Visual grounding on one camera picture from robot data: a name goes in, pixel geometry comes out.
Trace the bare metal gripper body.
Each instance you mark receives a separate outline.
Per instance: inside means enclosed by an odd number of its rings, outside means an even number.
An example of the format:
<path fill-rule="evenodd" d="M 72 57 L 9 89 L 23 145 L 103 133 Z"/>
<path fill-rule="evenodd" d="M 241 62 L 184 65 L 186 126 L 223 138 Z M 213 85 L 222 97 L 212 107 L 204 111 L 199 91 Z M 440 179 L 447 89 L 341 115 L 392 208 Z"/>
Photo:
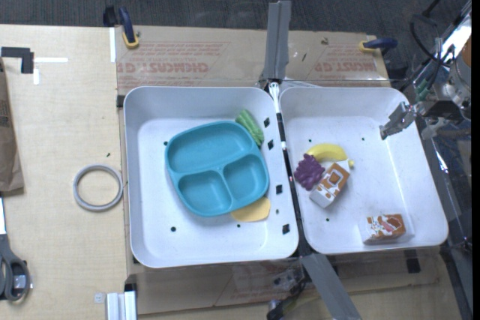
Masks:
<path fill-rule="evenodd" d="M 471 120 L 471 88 L 452 82 L 434 83 L 430 88 L 422 82 L 415 88 L 415 111 L 423 118 L 444 118 L 448 121 Z"/>

